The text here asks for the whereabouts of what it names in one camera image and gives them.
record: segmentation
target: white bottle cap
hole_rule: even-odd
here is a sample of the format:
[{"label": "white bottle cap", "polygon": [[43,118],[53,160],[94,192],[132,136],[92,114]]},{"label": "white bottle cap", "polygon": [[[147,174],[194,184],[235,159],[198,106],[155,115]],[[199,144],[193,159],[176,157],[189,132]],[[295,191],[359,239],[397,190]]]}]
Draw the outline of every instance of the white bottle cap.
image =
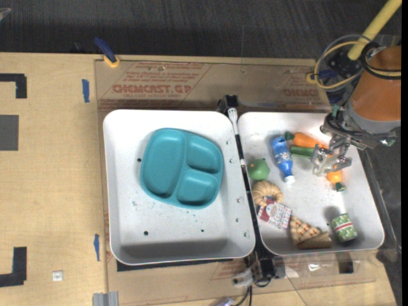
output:
[{"label": "white bottle cap", "polygon": [[293,184],[296,180],[295,180],[295,176],[287,176],[284,178],[285,183],[289,184]]}]

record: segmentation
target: croissant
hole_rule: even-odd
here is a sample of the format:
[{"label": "croissant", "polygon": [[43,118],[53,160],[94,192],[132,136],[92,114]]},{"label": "croissant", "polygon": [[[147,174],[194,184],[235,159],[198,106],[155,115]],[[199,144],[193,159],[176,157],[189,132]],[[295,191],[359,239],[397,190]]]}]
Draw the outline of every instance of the croissant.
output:
[{"label": "croissant", "polygon": [[283,200],[283,193],[279,187],[267,180],[258,181],[252,188],[252,197],[254,198],[255,204],[262,207],[267,206],[263,200],[264,196],[274,196],[278,203]]}]

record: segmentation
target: yellow tube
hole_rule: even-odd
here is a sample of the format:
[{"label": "yellow tube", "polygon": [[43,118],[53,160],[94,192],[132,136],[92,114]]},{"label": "yellow tube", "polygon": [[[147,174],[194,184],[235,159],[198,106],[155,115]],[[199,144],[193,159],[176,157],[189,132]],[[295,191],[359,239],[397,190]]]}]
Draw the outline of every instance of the yellow tube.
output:
[{"label": "yellow tube", "polygon": [[[377,16],[371,21],[370,25],[368,25],[363,35],[371,40],[374,39],[384,25],[387,24],[387,21],[389,21],[399,7],[401,7],[401,4],[402,0],[388,0]],[[360,38],[359,41],[367,44],[367,41],[363,38]],[[364,45],[355,45],[350,49],[347,56],[350,60],[357,60],[363,48]]]}]

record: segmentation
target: blue and yellow clamp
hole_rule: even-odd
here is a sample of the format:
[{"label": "blue and yellow clamp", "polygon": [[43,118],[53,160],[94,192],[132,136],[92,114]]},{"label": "blue and yellow clamp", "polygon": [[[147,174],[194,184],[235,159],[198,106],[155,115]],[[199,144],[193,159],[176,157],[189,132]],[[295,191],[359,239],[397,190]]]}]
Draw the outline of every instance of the blue and yellow clamp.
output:
[{"label": "blue and yellow clamp", "polygon": [[105,40],[102,40],[101,38],[95,38],[94,43],[103,52],[104,54],[103,60],[105,60],[105,62],[112,68],[116,68],[120,63],[120,60],[118,57],[115,56],[109,44]]}]

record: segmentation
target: gray square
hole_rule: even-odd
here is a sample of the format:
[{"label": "gray square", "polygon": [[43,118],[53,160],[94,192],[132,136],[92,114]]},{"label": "gray square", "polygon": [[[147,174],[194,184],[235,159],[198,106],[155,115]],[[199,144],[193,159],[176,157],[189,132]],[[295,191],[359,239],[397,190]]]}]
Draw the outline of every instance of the gray square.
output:
[{"label": "gray square", "polygon": [[18,150],[18,115],[0,115],[0,150]]}]

